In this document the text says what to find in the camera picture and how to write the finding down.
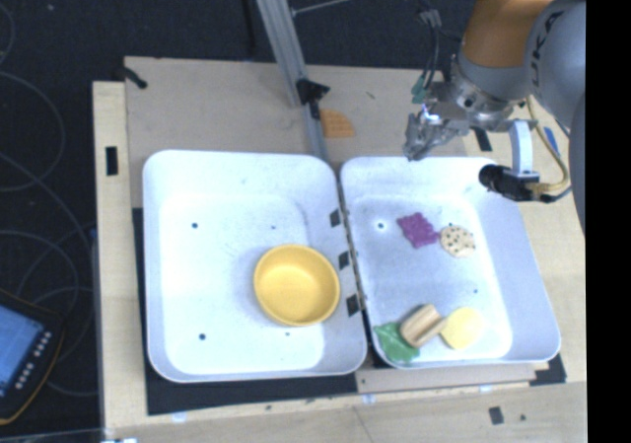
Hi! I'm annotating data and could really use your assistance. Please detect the purple grapes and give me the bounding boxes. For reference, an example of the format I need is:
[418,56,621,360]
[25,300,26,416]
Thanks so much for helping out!
[396,212,440,250]

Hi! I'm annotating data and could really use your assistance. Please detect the green lettuce leaf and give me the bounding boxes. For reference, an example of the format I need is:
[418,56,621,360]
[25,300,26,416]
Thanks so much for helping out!
[373,322,421,365]

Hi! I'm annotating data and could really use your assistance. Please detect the yellow oval toy food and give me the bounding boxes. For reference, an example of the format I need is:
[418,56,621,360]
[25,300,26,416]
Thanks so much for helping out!
[440,306,485,350]

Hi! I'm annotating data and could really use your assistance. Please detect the yellow bowl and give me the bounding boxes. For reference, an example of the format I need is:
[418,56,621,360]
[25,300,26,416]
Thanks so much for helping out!
[252,243,342,328]

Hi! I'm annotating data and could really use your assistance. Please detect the brown cardboard board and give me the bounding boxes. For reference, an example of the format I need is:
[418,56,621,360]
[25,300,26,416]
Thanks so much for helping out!
[122,55,551,394]

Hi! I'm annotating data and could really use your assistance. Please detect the white plastic tray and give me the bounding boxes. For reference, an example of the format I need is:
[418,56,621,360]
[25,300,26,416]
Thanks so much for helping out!
[141,149,369,384]
[338,155,562,370]

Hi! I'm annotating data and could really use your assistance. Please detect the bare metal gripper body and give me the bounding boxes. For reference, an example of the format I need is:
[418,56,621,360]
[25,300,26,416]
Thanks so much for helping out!
[417,79,517,142]

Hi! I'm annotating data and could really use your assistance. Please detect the black cylinder on white bracket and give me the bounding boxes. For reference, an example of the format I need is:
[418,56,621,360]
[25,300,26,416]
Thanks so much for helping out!
[477,118,541,203]

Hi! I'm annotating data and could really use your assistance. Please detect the tan chocolate chip biscuit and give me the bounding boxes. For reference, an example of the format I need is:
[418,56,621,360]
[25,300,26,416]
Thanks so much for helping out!
[439,225,477,259]

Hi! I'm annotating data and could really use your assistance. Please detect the orange wedge-shaped toy food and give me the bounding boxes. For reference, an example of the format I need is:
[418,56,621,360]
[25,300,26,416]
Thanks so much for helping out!
[318,109,356,139]

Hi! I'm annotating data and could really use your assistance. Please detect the tan bread roll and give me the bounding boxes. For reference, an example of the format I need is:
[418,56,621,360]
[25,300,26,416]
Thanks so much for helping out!
[398,303,449,349]

